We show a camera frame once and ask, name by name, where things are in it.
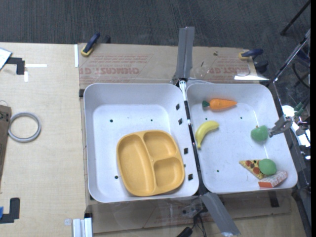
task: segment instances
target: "orange carrot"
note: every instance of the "orange carrot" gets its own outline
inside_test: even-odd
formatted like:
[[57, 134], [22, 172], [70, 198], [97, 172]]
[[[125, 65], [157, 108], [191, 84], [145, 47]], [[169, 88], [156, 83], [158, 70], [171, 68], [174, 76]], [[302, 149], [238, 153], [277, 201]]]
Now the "orange carrot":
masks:
[[209, 106], [213, 110], [221, 110], [225, 109], [231, 106], [236, 105], [237, 102], [233, 100], [227, 100], [227, 99], [220, 99], [220, 98], [214, 98], [209, 102], [203, 101], [202, 106], [207, 107]]

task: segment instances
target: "black cable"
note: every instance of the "black cable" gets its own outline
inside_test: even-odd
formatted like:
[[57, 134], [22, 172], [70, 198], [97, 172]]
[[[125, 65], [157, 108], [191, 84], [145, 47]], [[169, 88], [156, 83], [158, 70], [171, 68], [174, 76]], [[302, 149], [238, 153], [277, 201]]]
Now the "black cable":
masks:
[[297, 79], [302, 83], [302, 85], [304, 85], [306, 88], [310, 88], [306, 83], [304, 83], [304, 81], [300, 78], [300, 76], [298, 75], [296, 69], [295, 69], [295, 63], [292, 64], [292, 70], [294, 72], [294, 74], [296, 75]]

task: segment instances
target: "orange plate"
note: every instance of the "orange plate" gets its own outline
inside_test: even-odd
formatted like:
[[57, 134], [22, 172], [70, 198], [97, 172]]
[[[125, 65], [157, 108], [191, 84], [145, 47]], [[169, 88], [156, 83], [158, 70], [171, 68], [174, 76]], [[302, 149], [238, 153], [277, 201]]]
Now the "orange plate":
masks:
[[126, 189], [145, 197], [178, 188], [184, 166], [170, 134], [148, 130], [125, 135], [117, 145], [118, 168]]

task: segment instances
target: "toy banana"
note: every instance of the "toy banana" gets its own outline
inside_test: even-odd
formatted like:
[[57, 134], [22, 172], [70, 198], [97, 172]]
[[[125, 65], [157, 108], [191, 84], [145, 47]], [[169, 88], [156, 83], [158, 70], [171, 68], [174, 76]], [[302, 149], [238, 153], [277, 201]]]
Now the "toy banana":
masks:
[[201, 148], [201, 142], [205, 135], [212, 131], [215, 130], [219, 127], [219, 123], [216, 121], [210, 120], [204, 122], [202, 125], [199, 126], [199, 128], [196, 131], [196, 141], [197, 141], [197, 148]]

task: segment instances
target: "toy pizza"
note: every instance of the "toy pizza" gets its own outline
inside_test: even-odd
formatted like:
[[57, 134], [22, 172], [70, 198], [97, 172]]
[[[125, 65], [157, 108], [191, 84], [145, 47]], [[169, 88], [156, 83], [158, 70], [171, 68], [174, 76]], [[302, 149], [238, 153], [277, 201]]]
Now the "toy pizza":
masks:
[[259, 169], [259, 161], [260, 160], [240, 160], [239, 163], [245, 167], [246, 169], [249, 170], [255, 177], [258, 179], [262, 179], [265, 177], [263, 173], [260, 172]]

